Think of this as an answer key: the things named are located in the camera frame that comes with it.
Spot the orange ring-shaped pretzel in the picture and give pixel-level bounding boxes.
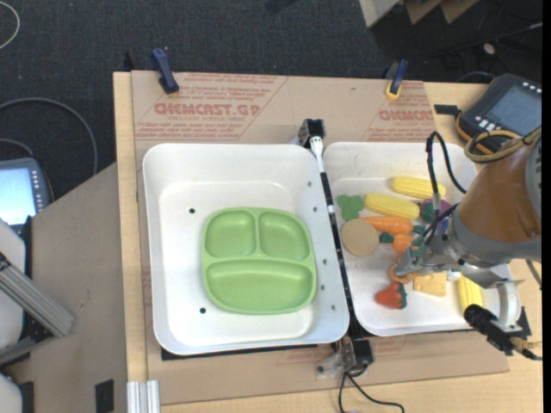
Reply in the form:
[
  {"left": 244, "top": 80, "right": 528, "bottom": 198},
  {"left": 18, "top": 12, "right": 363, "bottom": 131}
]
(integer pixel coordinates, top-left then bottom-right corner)
[{"left": 388, "top": 263, "right": 419, "bottom": 285}]

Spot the tan round biscuit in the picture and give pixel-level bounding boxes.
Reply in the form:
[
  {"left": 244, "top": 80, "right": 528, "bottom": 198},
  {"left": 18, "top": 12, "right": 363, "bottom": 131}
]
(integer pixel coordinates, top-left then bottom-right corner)
[{"left": 340, "top": 218, "right": 381, "bottom": 257}]

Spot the yellow cheese slice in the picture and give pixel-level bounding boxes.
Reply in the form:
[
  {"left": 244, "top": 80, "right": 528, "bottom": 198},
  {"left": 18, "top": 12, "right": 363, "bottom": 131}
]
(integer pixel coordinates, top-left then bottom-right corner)
[{"left": 412, "top": 272, "right": 449, "bottom": 298}]

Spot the purple and green vegetable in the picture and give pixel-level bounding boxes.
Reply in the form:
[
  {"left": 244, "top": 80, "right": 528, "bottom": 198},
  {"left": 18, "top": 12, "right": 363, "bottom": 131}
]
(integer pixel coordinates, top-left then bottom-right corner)
[{"left": 418, "top": 197, "right": 454, "bottom": 225}]

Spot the black cylinder on white bracket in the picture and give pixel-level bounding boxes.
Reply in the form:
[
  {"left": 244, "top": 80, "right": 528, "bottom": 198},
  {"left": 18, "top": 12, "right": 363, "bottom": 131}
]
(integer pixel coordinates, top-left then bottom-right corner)
[{"left": 461, "top": 268, "right": 533, "bottom": 355}]

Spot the brown cardboard board red print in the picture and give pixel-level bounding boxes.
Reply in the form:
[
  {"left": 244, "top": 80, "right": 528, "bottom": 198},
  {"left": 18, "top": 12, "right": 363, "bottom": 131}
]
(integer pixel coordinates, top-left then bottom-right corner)
[{"left": 130, "top": 70, "right": 511, "bottom": 406}]

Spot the red and green strawberry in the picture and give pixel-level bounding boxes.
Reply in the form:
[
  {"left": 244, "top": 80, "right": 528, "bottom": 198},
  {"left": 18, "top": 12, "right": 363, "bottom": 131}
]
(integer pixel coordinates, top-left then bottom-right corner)
[{"left": 375, "top": 281, "right": 408, "bottom": 311}]

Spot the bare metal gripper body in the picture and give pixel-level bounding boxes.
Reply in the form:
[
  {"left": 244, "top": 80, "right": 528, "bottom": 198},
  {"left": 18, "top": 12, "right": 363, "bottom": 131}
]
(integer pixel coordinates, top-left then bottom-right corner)
[{"left": 413, "top": 226, "right": 462, "bottom": 274}]

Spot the thin black and white rod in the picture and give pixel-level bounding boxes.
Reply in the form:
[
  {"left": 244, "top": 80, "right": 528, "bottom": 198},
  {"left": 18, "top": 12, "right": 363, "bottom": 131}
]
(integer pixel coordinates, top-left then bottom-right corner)
[{"left": 309, "top": 137, "right": 359, "bottom": 340}]

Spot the short orange carrot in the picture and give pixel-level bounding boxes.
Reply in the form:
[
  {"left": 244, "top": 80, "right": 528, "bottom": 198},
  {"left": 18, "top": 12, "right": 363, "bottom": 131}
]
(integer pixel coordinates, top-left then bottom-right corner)
[{"left": 378, "top": 231, "right": 419, "bottom": 254}]

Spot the white plastic tray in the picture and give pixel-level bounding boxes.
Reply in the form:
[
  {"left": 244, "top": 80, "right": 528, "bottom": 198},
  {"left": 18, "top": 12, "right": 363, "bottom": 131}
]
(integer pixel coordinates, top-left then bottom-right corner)
[
  {"left": 321, "top": 140, "right": 524, "bottom": 337},
  {"left": 141, "top": 142, "right": 351, "bottom": 356}
]

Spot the yellow corn cob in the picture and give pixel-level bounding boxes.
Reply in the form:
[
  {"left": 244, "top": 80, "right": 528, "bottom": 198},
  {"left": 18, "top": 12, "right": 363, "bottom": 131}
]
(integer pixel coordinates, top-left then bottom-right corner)
[
  {"left": 456, "top": 273, "right": 485, "bottom": 314},
  {"left": 391, "top": 176, "right": 447, "bottom": 200},
  {"left": 364, "top": 192, "right": 421, "bottom": 221}
]

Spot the green leafy vegetable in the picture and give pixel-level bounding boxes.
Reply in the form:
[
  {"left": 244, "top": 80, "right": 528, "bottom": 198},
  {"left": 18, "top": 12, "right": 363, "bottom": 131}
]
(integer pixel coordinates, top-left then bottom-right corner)
[{"left": 336, "top": 193, "right": 367, "bottom": 222}]

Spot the green divided plate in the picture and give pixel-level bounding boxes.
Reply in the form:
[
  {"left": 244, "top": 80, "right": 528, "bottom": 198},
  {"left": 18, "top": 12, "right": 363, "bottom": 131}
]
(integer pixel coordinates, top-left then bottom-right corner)
[{"left": 200, "top": 206, "right": 319, "bottom": 316}]

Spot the long orange carrot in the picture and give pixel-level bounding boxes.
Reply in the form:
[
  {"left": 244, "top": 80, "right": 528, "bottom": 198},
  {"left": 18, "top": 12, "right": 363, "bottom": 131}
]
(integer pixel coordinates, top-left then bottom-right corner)
[{"left": 358, "top": 215, "right": 426, "bottom": 237}]

